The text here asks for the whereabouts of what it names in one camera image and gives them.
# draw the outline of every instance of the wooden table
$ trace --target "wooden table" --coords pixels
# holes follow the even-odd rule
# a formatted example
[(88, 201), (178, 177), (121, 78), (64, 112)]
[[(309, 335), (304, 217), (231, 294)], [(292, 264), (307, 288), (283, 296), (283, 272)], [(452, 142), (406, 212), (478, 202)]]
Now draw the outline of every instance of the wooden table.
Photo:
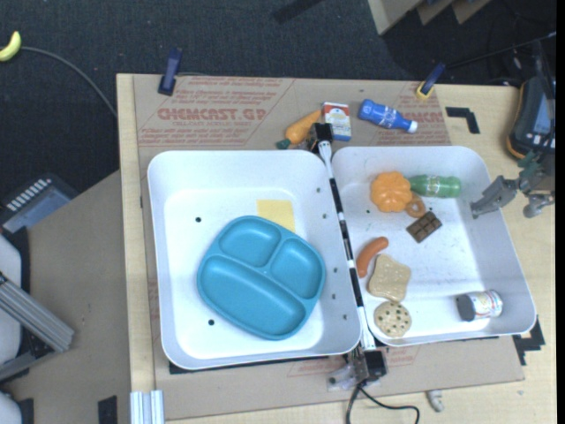
[[(441, 107), (465, 107), (475, 113), (480, 134), (471, 134), (462, 119), (448, 118), (446, 126), (453, 145), (475, 150), (485, 161), (491, 178), (516, 178), (516, 160), (504, 147), (504, 139), (515, 115), (518, 93), (513, 87), (438, 85)], [(124, 250), (130, 342), (132, 390), (155, 389), (153, 349), (147, 298), (146, 257), (142, 211), (139, 206), (140, 174), (133, 75), (117, 76), (119, 139), (124, 208)], [(545, 208), (540, 216), (523, 217), (527, 200), (519, 195), (502, 212), (536, 304), (546, 344), (541, 351), (528, 352), (525, 380), (488, 386), (443, 391), (445, 410), (435, 412), (425, 395), (385, 397), (389, 405), (415, 405), (421, 422), (530, 422), (557, 421), (556, 322), (555, 322), (555, 209)], [(218, 415), (182, 422), (289, 422), (341, 423), (346, 403), (286, 407), (266, 411)], [(358, 399), (352, 422), (413, 422), (412, 411), (389, 411)]]

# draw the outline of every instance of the blue bottle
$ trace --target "blue bottle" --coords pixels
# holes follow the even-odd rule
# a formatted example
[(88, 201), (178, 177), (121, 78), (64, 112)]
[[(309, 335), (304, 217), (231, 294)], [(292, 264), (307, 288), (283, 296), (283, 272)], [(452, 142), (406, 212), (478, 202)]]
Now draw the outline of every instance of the blue bottle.
[(418, 129), (416, 121), (405, 119), (398, 110), (373, 102), (371, 99), (365, 99), (361, 103), (358, 117), (386, 129), (402, 129), (407, 133), (414, 133)]

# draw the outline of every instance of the blue divided plate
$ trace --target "blue divided plate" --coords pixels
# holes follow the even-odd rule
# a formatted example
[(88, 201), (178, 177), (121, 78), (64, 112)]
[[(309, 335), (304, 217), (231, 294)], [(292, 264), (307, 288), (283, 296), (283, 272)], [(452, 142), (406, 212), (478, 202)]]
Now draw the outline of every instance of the blue divided plate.
[(217, 313), (274, 340), (302, 328), (325, 280), (324, 262), (308, 242), (258, 216), (225, 226), (197, 274), (200, 296)]

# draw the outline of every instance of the green plastic bottle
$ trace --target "green plastic bottle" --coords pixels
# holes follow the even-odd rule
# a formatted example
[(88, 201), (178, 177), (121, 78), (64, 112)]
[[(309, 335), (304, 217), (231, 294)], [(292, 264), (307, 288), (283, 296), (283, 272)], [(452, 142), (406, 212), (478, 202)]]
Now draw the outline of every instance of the green plastic bottle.
[(421, 196), (456, 198), (461, 194), (461, 181), (455, 176), (428, 176), (420, 174), (408, 179), (413, 192)]

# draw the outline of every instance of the dark carpet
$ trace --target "dark carpet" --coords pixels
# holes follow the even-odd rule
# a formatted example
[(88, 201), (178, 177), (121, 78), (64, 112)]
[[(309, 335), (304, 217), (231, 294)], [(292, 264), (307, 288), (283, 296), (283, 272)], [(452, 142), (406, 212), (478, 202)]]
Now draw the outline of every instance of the dark carpet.
[[(366, 0), (0, 0), (0, 46), (76, 65), (116, 107), (116, 74), (423, 80), (453, 64), (556, 30), (556, 0), (493, 0), (460, 25), (447, 9), (415, 11), (379, 36)], [(542, 42), (555, 71), (556, 37)], [(440, 83), (519, 84), (529, 47), (448, 69)], [(24, 50), (0, 63), (0, 198), (44, 172), (83, 192), (119, 168), (117, 121), (71, 67)]]

